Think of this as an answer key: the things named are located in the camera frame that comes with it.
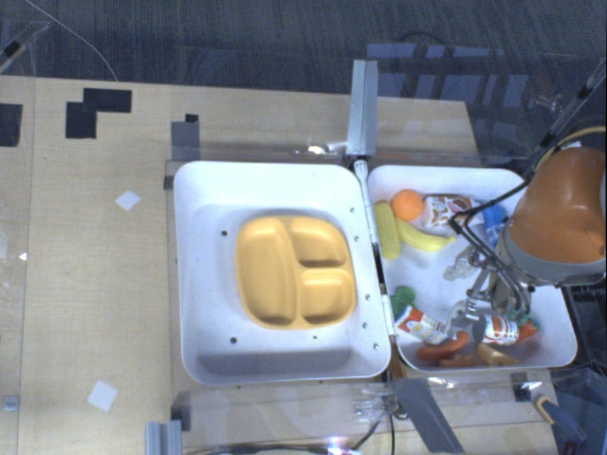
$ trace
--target red can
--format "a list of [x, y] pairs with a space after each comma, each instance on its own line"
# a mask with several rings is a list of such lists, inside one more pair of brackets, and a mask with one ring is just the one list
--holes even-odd
[[519, 326], [506, 317], [483, 315], [472, 325], [472, 336], [485, 344], [513, 345], [519, 339]]

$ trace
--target black wire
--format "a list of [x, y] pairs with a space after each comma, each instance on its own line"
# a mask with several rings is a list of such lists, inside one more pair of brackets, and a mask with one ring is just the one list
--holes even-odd
[[388, 419], [390, 420], [390, 433], [392, 435], [392, 450], [390, 450], [390, 453], [392, 455], [395, 455], [395, 449], [396, 449], [395, 420], [392, 419], [392, 414], [388, 415]]
[[318, 455], [326, 455], [326, 447], [320, 446], [298, 446], [298, 445], [270, 445], [270, 446], [257, 446], [257, 445], [242, 445], [235, 446], [232, 448], [224, 448], [221, 450], [214, 451], [195, 451], [190, 452], [190, 455], [255, 455], [265, 451], [284, 450], [284, 451], [300, 451], [304, 453], [314, 453]]
[[371, 427], [371, 429], [369, 431], [367, 431], [367, 434], [364, 435], [360, 440], [358, 440], [352, 446], [352, 449], [358, 450], [367, 440], [369, 440], [369, 438], [371, 438], [371, 435], [373, 435], [376, 432], [376, 429], [380, 423], [381, 423], [381, 418], [379, 418], [376, 422], [373, 423], [373, 426]]
[[[493, 252], [493, 250], [490, 247], [488, 247], [487, 244], [485, 244], [485, 242], [483, 242], [476, 234], [474, 234], [472, 229], [470, 229], [469, 221], [471, 220], [472, 217], [474, 217], [480, 211], [490, 208], [492, 206], [495, 206], [496, 204], [499, 204], [500, 202], [506, 200], [508, 197], [510, 197], [510, 196], [514, 195], [515, 193], [524, 189], [528, 184], [529, 184], [528, 180], [524, 180], [517, 187], [515, 187], [511, 191], [506, 192], [503, 195], [500, 195], [496, 199], [488, 201], [485, 204], [482, 204], [475, 208], [470, 208], [467, 210], [461, 210], [459, 212], [456, 212], [449, 220], [449, 226], [451, 227], [451, 229], [453, 229], [457, 234], [462, 234], [474, 247], [476, 247], [476, 249], [478, 249], [481, 253], [483, 253], [483, 255], [485, 255], [485, 257], [487, 258], [487, 261], [496, 269], [496, 272], [500, 275], [500, 277], [502, 277], [502, 279], [506, 282], [506, 284], [508, 284], [508, 286], [510, 286], [511, 288], [516, 286], [516, 280], [511, 278], [511, 275], [502, 268], [502, 263], [499, 260], [499, 258], [497, 257], [497, 255]], [[462, 216], [466, 216], [463, 227], [461, 227], [457, 223], [457, 219]], [[518, 295], [517, 295], [516, 308], [518, 310], [520, 310], [522, 308], [521, 298]], [[529, 313], [528, 310], [529, 310], [529, 305], [527, 305], [525, 308], [525, 312], [527, 314]]]
[[[395, 427], [394, 422], [392, 420], [392, 414], [388, 413], [390, 417], [390, 427], [392, 430], [392, 454], [395, 453]], [[381, 418], [379, 418], [376, 422], [373, 423], [369, 431], [358, 440], [353, 446], [353, 450], [358, 450], [371, 436], [376, 432], [377, 427], [381, 423]], [[301, 446], [301, 445], [240, 445], [234, 446], [232, 448], [224, 448], [219, 451], [195, 451], [190, 452], [190, 455], [222, 455], [224, 453], [228, 453], [229, 455], [255, 455], [256, 453], [264, 452], [264, 451], [272, 451], [272, 450], [290, 450], [290, 451], [301, 451], [306, 453], [314, 453], [319, 455], [326, 455], [327, 448], [325, 446]]]
[[441, 38], [436, 37], [434, 34], [426, 32], [425, 30], [409, 30], [409, 31], [405, 32], [404, 34], [401, 34], [400, 37], [398, 37], [398, 39], [396, 39], [396, 41], [402, 42], [402, 41], [405, 41], [405, 40], [409, 39], [410, 37], [414, 37], [416, 35], [425, 35], [426, 37], [430, 37], [431, 39], [434, 39], [440, 45], [447, 46], [445, 41], [443, 41]]

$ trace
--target banana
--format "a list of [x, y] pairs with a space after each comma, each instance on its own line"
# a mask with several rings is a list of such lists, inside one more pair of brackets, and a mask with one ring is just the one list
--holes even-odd
[[422, 251], [428, 251], [429, 253], [439, 251], [446, 245], [450, 245], [451, 243], [455, 242], [455, 238], [453, 236], [444, 238], [442, 236], [426, 234], [425, 232], [415, 229], [415, 227], [402, 219], [398, 219], [397, 217], [396, 230], [398, 231], [400, 241], [402, 241], [405, 245], [421, 249]]

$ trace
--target cable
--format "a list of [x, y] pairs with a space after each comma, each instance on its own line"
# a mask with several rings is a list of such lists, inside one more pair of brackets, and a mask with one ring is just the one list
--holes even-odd
[[550, 158], [565, 142], [573, 140], [575, 138], [582, 138], [586, 135], [590, 135], [593, 133], [605, 133], [605, 126], [590, 126], [588, 128], [582, 128], [581, 130], [577, 130], [575, 133], [566, 136], [559, 143], [557, 143], [554, 148], [548, 150], [545, 153], [545, 155], [538, 162], [538, 165], [536, 165], [535, 170], [538, 171], [540, 167], [546, 162], [546, 160]]
[[390, 420], [390, 434], [392, 436], [392, 449], [390, 450], [390, 453], [392, 455], [395, 455], [395, 449], [396, 449], [395, 420], [392, 419], [392, 414], [388, 415], [388, 419]]
[[[464, 236], [468, 240], [468, 242], [476, 248], [477, 251], [480, 251], [485, 256], [485, 258], [487, 259], [487, 262], [489, 264], [491, 264], [493, 266], [493, 268], [495, 269], [495, 273], [500, 276], [500, 278], [508, 285], [510, 290], [512, 290], [514, 292], [514, 294], [516, 295], [516, 298], [517, 298], [516, 309], [519, 311], [524, 310], [524, 312], [526, 314], [529, 313], [529, 309], [530, 309], [530, 301], [528, 298], [528, 294], [521, 287], [521, 285], [518, 283], [516, 278], [514, 278], [512, 273], [507, 268], [504, 267], [503, 262], [493, 252], [493, 250], [489, 246], [487, 246], [487, 244], [485, 244], [483, 241], [481, 241], [481, 239], [476, 234], [474, 234], [472, 229], [470, 229], [470, 227], [469, 227], [469, 221], [473, 216], [475, 216], [482, 210], [488, 209], [491, 206], [494, 206], [495, 204], [498, 204], [498, 203], [506, 200], [508, 197], [514, 195], [515, 193], [522, 191], [527, 185], [528, 185], [528, 181], [524, 180], [517, 187], [515, 187], [511, 191], [506, 192], [503, 195], [500, 195], [496, 199], [488, 201], [485, 204], [482, 204], [475, 208], [461, 210], [459, 212], [456, 212], [449, 220], [449, 226], [451, 227], [451, 229], [453, 229], [457, 234], [461, 234], [462, 236]], [[461, 227], [457, 223], [457, 219], [459, 219], [462, 216], [466, 216], [463, 227]]]
[[214, 451], [194, 451], [189, 452], [189, 455], [255, 455], [266, 451], [283, 450], [283, 451], [299, 451], [303, 453], [314, 453], [315, 455], [326, 455], [326, 447], [319, 446], [297, 446], [297, 445], [271, 445], [271, 446], [256, 446], [242, 445], [232, 448], [224, 448]]
[[[388, 415], [388, 418], [390, 420], [390, 430], [392, 433], [392, 455], [395, 455], [395, 443], [396, 443], [395, 424], [394, 424], [394, 420], [392, 419], [392, 414], [389, 411], [386, 411], [385, 414]], [[352, 450], [358, 450], [367, 440], [369, 440], [369, 438], [371, 438], [371, 436], [376, 432], [377, 427], [381, 423], [381, 418], [382, 417], [380, 417], [377, 421], [375, 421], [373, 423], [373, 425], [371, 426], [371, 428], [369, 429], [369, 431], [367, 431], [367, 433], [352, 446], [352, 448], [351, 448]], [[230, 448], [224, 448], [221, 450], [213, 450], [213, 451], [202, 450], [202, 451], [189, 452], [189, 455], [224, 455], [224, 454], [225, 455], [255, 455], [257, 453], [262, 453], [265, 451], [273, 451], [273, 450], [300, 451], [300, 452], [314, 453], [314, 454], [319, 454], [319, 455], [326, 455], [326, 453], [327, 453], [326, 446], [302, 446], [302, 445], [278, 444], [278, 445], [268, 445], [268, 446], [240, 445], [240, 446], [233, 446]]]
[[443, 41], [441, 38], [436, 37], [434, 34], [426, 32], [425, 30], [409, 30], [409, 31], [405, 32], [404, 34], [401, 34], [396, 39], [396, 41], [397, 42], [402, 42], [402, 41], [404, 41], [406, 39], [409, 39], [410, 37], [414, 37], [415, 35], [425, 35], [426, 37], [430, 37], [431, 39], [434, 39], [440, 45], [447, 46], [447, 44], [445, 43], [445, 41]]
[[109, 62], [107, 62], [107, 59], [105, 59], [105, 57], [103, 57], [103, 54], [101, 54], [101, 52], [94, 45], [92, 45], [90, 42], [88, 42], [86, 39], [84, 39], [84, 37], [82, 35], [80, 35], [78, 32], [76, 32], [76, 30], [72, 30], [66, 24], [64, 24], [63, 22], [61, 22], [57, 18], [53, 17], [50, 13], [48, 13], [47, 11], [45, 11], [45, 10], [41, 9], [40, 7], [38, 7], [31, 0], [23, 0], [23, 1], [26, 2], [27, 4], [31, 5], [32, 7], [34, 7], [36, 10], [38, 10], [43, 15], [45, 15], [50, 20], [52, 20], [55, 24], [57, 24], [58, 26], [64, 28], [70, 34], [72, 34], [74, 37], [78, 38], [79, 40], [81, 40], [82, 42], [84, 42], [87, 46], [89, 46], [91, 49], [93, 49], [93, 51], [100, 57], [100, 59], [103, 61], [103, 63], [107, 67], [107, 69], [110, 71], [110, 74], [112, 75], [112, 78], [114, 78], [114, 81], [117, 81], [117, 82], [120, 81], [118, 79], [118, 76], [116, 75], [116, 72], [114, 72], [114, 68], [111, 66], [111, 64]]

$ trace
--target toy food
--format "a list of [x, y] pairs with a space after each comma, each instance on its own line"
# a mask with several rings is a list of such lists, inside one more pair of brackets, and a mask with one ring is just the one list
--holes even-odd
[[392, 211], [403, 221], [412, 221], [421, 214], [424, 201], [416, 191], [400, 191], [392, 198]]
[[519, 338], [517, 343], [525, 340], [528, 337], [535, 336], [538, 333], [538, 324], [533, 320], [528, 320], [523, 325], [519, 326]]
[[468, 343], [468, 334], [463, 331], [457, 331], [455, 339], [448, 340], [441, 345], [425, 345], [417, 349], [417, 357], [425, 362], [434, 362], [442, 360], [455, 354]]
[[[457, 212], [468, 210], [474, 204], [468, 197], [458, 195], [429, 195], [424, 198], [424, 210], [421, 213], [422, 225], [425, 228], [435, 228], [438, 226], [446, 226], [450, 218]], [[481, 215], [474, 216], [469, 224], [481, 223]], [[461, 216], [458, 223], [462, 224], [466, 216]]]
[[452, 359], [441, 359], [438, 361], [441, 368], [471, 368], [476, 366], [476, 357], [472, 354], [456, 354]]
[[429, 344], [440, 344], [448, 339], [443, 332], [445, 326], [441, 322], [428, 317], [411, 305], [405, 308], [405, 312], [396, 321], [396, 326]]
[[485, 344], [513, 345], [519, 339], [519, 326], [504, 316], [481, 315], [472, 325], [472, 336]]
[[434, 234], [426, 234], [425, 232], [421, 232], [409, 223], [403, 221], [402, 219], [398, 219], [397, 217], [395, 222], [400, 240], [406, 245], [412, 246], [416, 249], [434, 253], [436, 251], [440, 251], [446, 245], [450, 245], [451, 243], [455, 242], [455, 238], [453, 236], [445, 238], [443, 236], [436, 236]]
[[399, 286], [390, 297], [392, 315], [398, 319], [409, 305], [415, 308], [415, 290], [410, 286]]
[[476, 354], [488, 366], [511, 366], [513, 364], [519, 364], [519, 361], [511, 355], [496, 351], [486, 344], [478, 344], [476, 346]]
[[373, 207], [376, 218], [379, 251], [386, 260], [395, 260], [400, 254], [400, 242], [396, 231], [395, 217], [387, 202], [378, 202]]

